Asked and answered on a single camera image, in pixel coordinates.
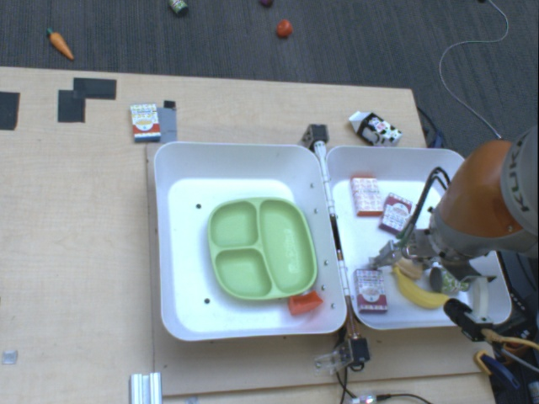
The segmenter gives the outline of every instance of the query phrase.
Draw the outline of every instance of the green divided plate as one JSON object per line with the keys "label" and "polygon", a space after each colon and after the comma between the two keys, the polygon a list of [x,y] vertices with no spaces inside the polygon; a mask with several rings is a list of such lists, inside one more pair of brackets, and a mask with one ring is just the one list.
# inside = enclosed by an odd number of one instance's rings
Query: green divided plate
{"label": "green divided plate", "polygon": [[219,284],[237,298],[298,295],[317,276],[307,221],[288,200],[250,198],[217,206],[208,222],[208,241]]}

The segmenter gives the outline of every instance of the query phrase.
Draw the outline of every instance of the orange carrot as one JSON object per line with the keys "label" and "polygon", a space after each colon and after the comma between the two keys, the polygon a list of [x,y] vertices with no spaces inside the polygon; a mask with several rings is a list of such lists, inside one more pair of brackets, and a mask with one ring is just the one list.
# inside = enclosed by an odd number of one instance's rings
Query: orange carrot
{"label": "orange carrot", "polygon": [[49,40],[51,41],[52,45],[64,56],[66,56],[69,60],[75,60],[69,46],[67,46],[66,41],[63,37],[61,37],[60,33],[54,32],[52,29],[47,29],[47,36],[49,36]]}

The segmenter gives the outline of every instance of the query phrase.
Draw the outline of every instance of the banana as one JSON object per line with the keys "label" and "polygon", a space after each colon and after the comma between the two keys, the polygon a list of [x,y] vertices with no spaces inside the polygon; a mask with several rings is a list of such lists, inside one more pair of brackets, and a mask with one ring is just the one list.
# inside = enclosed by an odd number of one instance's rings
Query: banana
{"label": "banana", "polygon": [[443,293],[429,292],[428,290],[421,289],[410,278],[404,275],[399,267],[393,267],[393,273],[397,276],[398,289],[401,294],[417,306],[434,309],[443,306],[449,299],[449,296]]}

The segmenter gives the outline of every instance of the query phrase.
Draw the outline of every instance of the light wood tabletop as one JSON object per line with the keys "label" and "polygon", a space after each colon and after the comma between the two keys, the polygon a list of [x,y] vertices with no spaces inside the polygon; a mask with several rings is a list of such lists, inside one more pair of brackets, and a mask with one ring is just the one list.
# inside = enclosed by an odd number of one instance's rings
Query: light wood tabletop
{"label": "light wood tabletop", "polygon": [[[116,99],[87,99],[84,123],[59,123],[74,77],[115,79]],[[339,402],[334,376],[309,368],[334,336],[186,343],[164,331],[152,307],[156,147],[133,141],[129,108],[175,101],[180,141],[297,144],[314,123],[328,147],[365,145],[348,117],[373,111],[403,132],[399,146],[423,147],[410,90],[2,67],[0,92],[20,93],[15,130],[0,130],[0,352],[19,355],[0,365],[0,401],[127,403],[131,374],[160,371],[164,402]],[[362,332],[372,359],[353,392],[494,402],[472,361],[485,346],[456,327]]]}

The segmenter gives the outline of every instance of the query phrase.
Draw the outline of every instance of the white cable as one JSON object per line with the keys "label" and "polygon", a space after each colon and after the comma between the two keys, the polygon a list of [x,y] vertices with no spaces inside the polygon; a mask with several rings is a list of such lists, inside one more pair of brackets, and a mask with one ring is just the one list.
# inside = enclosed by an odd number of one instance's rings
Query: white cable
{"label": "white cable", "polygon": [[444,53],[441,55],[441,58],[440,58],[440,63],[438,65],[438,68],[439,68],[439,72],[440,72],[440,80],[441,80],[441,83],[444,85],[444,87],[446,88],[447,92],[459,103],[461,104],[462,106],[464,106],[466,109],[468,109],[472,114],[474,114],[476,117],[478,117],[494,134],[495,136],[498,138],[498,139],[502,139],[502,135],[500,133],[498,133],[498,131],[486,120],[484,119],[484,117],[482,115],[480,115],[480,113],[478,113],[476,110],[474,110],[470,105],[466,104],[463,100],[461,100],[460,98],[458,98],[456,96],[456,94],[454,94],[450,89],[449,87],[447,87],[447,84],[446,84],[446,80],[444,79],[444,76],[442,74],[442,62],[444,60],[444,58],[446,58],[446,54],[452,50],[453,48],[456,48],[458,46],[461,46],[461,45],[467,45],[467,44],[495,44],[495,43],[498,43],[498,42],[501,42],[503,39],[505,39],[507,37],[507,34],[509,33],[509,20],[507,19],[507,15],[505,15],[504,12],[502,12],[502,10],[496,6],[494,4],[494,2],[492,0],[487,0],[487,2],[489,2],[493,8],[495,8],[505,19],[505,32],[504,32],[504,35],[502,35],[502,37],[498,38],[498,39],[494,39],[494,40],[464,40],[463,42],[458,42],[458,43],[455,43],[451,46],[449,46],[448,48],[446,48],[446,50],[444,51]]}
{"label": "white cable", "polygon": [[528,364],[525,360],[519,358],[518,356],[514,356],[511,352],[508,352],[504,348],[500,350],[500,352],[506,356],[507,358],[513,359],[515,362],[518,362],[519,364],[525,366],[526,368],[531,369],[532,371],[535,371],[536,373],[539,373],[539,369],[537,367],[534,367],[532,364]]}

